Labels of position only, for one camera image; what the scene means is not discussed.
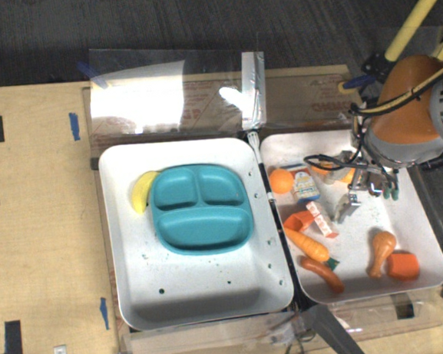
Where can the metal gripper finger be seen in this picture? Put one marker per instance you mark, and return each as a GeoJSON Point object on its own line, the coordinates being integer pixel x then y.
{"type": "Point", "coordinates": [346, 207]}

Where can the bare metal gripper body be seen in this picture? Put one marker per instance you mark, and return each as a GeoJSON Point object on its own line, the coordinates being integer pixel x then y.
{"type": "Point", "coordinates": [375, 176]}

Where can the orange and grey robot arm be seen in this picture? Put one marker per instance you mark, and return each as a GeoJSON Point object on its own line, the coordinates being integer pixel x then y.
{"type": "Point", "coordinates": [405, 117]}

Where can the white plastic tray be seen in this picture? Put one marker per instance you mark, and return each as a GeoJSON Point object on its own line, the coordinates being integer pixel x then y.
{"type": "Point", "coordinates": [364, 217]}
{"type": "Point", "coordinates": [200, 282]}

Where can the red and white carton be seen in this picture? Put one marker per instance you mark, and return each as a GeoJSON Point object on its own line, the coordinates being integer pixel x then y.
{"type": "Point", "coordinates": [321, 219]}

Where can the clear bottle with orange contents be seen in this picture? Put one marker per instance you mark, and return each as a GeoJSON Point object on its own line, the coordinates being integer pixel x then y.
{"type": "Point", "coordinates": [323, 169]}

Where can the white blue yellow carton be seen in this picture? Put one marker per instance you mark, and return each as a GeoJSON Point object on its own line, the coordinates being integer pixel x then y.
{"type": "Point", "coordinates": [305, 186]}

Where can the orange scoop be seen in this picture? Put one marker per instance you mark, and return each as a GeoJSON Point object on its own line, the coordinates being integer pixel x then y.
{"type": "Point", "coordinates": [299, 220]}

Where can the orange carrot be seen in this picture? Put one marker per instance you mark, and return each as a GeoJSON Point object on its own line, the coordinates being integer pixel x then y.
{"type": "Point", "coordinates": [308, 245]}

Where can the tan chicken drumstick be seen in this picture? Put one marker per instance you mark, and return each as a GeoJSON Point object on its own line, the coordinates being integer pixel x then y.
{"type": "Point", "coordinates": [381, 249]}

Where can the brown sausage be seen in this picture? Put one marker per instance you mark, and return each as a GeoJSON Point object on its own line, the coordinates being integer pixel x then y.
{"type": "Point", "coordinates": [324, 273]}

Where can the orange ball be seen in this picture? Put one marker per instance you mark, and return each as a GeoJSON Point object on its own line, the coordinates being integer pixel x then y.
{"type": "Point", "coordinates": [281, 181]}

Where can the orange cube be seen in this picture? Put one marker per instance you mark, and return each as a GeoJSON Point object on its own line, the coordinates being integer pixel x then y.
{"type": "Point", "coordinates": [403, 266]}

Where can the thin black and white rod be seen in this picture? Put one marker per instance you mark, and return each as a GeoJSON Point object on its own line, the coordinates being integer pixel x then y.
{"type": "Point", "coordinates": [264, 176]}

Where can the blue divided plate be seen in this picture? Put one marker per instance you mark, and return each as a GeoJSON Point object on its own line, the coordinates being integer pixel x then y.
{"type": "Point", "coordinates": [202, 216]}

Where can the yellow banana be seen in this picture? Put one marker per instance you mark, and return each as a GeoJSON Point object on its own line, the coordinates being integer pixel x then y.
{"type": "Point", "coordinates": [140, 193]}

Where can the black cylinder on white bracket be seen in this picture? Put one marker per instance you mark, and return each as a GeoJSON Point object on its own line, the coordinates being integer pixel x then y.
{"type": "Point", "coordinates": [436, 160]}

